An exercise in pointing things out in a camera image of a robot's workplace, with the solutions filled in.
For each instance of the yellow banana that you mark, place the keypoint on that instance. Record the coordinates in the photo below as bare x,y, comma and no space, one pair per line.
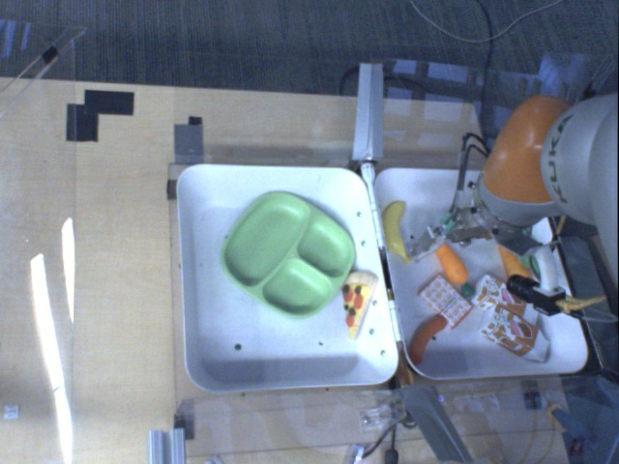
394,230

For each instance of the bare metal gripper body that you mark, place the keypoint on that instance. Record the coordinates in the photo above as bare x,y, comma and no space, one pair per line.
466,230

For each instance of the orange carrot with green end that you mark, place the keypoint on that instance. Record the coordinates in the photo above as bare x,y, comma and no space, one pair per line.
452,266

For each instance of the green divided plate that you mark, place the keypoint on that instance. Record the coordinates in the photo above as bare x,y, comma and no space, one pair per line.
285,249

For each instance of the dull metal gripper finger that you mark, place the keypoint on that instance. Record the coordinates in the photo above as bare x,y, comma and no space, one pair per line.
423,247

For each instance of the white plastic tray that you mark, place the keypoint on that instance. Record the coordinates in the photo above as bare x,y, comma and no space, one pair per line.
483,363
290,356

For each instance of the small orange carrot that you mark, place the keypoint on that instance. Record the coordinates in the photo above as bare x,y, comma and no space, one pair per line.
513,263

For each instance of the white and orange printed carton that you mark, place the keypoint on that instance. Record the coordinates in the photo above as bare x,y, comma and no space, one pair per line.
493,293
515,334

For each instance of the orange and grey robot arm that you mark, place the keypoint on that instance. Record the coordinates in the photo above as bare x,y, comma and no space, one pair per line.
527,162

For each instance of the orange and white square biscuit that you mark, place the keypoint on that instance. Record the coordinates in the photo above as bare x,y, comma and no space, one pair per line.
445,301

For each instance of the yellow pizza slice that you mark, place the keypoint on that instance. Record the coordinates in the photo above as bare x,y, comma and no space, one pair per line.
357,302

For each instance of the orange-brown sausage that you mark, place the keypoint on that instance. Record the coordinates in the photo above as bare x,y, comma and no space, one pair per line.
425,336

